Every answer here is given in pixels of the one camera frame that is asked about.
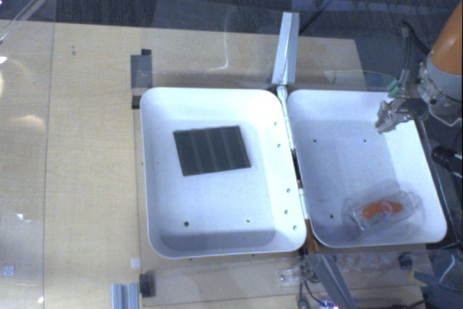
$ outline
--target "white plastic tray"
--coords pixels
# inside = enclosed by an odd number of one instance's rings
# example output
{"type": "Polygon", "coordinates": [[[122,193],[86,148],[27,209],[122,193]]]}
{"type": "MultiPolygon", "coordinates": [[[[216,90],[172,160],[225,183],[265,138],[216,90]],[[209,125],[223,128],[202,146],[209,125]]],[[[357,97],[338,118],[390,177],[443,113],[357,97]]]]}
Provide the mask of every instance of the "white plastic tray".
{"type": "Polygon", "coordinates": [[[385,93],[297,90],[288,110],[315,236],[330,247],[400,245],[440,241],[446,220],[414,122],[379,135],[385,93]],[[416,193],[422,205],[407,220],[353,240],[341,222],[348,197],[416,193]]]}
{"type": "Polygon", "coordinates": [[[281,104],[264,90],[154,88],[141,100],[149,240],[167,258],[297,250],[306,228],[281,104]],[[239,125],[251,167],[184,177],[174,131],[239,125]]]}

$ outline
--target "clear plastic package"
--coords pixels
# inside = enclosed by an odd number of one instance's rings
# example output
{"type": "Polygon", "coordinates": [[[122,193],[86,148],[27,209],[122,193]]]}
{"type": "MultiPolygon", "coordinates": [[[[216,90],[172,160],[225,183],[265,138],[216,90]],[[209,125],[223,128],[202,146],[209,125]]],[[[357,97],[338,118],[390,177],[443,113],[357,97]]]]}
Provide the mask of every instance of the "clear plastic package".
{"type": "Polygon", "coordinates": [[[344,203],[342,220],[351,237],[359,239],[408,219],[420,204],[416,194],[402,190],[377,198],[351,198],[344,203]]]}

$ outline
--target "white sticker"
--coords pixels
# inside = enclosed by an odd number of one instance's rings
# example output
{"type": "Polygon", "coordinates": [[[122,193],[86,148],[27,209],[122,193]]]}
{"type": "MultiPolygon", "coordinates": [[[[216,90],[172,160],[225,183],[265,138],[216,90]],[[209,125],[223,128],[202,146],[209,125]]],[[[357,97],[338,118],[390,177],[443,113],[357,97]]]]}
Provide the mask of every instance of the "white sticker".
{"type": "Polygon", "coordinates": [[[4,265],[1,269],[3,276],[5,277],[13,277],[14,276],[14,266],[7,266],[4,265]]]}
{"type": "Polygon", "coordinates": [[[142,264],[139,258],[130,259],[130,266],[132,269],[140,269],[142,264]]]}

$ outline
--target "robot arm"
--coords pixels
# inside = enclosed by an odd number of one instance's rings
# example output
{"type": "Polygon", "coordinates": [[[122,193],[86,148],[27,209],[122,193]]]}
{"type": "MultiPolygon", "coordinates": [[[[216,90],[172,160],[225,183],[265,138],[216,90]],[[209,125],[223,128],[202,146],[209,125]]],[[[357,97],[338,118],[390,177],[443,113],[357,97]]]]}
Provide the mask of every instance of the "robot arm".
{"type": "Polygon", "coordinates": [[[460,2],[420,65],[415,81],[407,82],[405,67],[399,81],[390,87],[394,99],[381,102],[376,122],[379,133],[394,130],[401,122],[426,119],[429,114],[448,126],[461,124],[462,22],[460,2]]]}

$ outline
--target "black rectangular object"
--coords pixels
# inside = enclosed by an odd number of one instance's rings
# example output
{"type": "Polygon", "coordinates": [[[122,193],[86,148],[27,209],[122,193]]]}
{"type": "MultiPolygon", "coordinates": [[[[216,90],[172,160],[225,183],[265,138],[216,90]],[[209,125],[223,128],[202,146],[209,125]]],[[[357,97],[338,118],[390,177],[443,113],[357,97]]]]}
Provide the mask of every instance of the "black rectangular object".
{"type": "Polygon", "coordinates": [[[174,132],[184,176],[251,167],[239,126],[174,132]]]}

